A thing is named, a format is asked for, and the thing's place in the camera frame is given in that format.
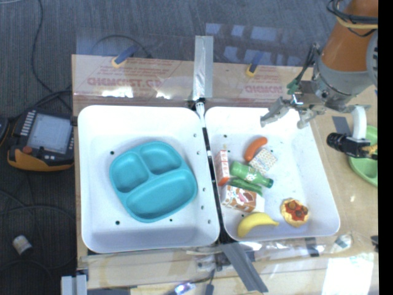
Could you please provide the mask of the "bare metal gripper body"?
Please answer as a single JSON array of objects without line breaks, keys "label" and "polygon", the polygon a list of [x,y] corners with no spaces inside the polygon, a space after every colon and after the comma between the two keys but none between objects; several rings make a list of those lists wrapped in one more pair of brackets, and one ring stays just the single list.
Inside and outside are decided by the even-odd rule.
[{"label": "bare metal gripper body", "polygon": [[338,91],[324,81],[294,81],[289,85],[289,95],[292,96],[291,104],[300,109],[352,112],[355,108],[348,104],[353,95]]}]

